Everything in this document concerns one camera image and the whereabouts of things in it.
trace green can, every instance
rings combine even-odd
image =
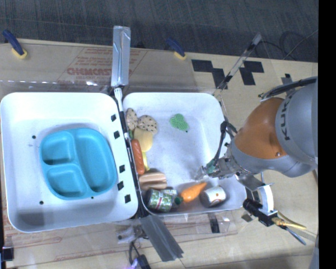
[[[161,211],[169,212],[172,208],[173,197],[170,194],[157,191],[155,189],[150,189],[146,193],[146,205],[148,208]]]

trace copper cylinder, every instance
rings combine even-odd
[[[270,98],[251,112],[235,136],[239,150],[259,159],[277,159],[287,155],[275,130],[275,117],[282,102],[283,99]]]

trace blue plate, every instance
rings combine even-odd
[[[65,200],[97,196],[117,181],[107,140],[90,128],[47,135],[40,144],[40,162],[49,189]]]

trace toy carrot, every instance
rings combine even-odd
[[[142,175],[145,172],[145,169],[144,169],[144,161],[141,146],[139,144],[139,141],[135,138],[130,141],[130,144],[132,145],[134,163],[136,164],[136,171],[139,175]]]
[[[182,201],[190,202],[196,199],[206,185],[206,182],[202,182],[186,188],[180,193],[179,197],[175,198],[175,203],[180,204]]]

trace can lid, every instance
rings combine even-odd
[[[174,199],[174,202],[175,204],[179,205],[183,202],[183,198],[182,196],[177,196],[175,199]]]

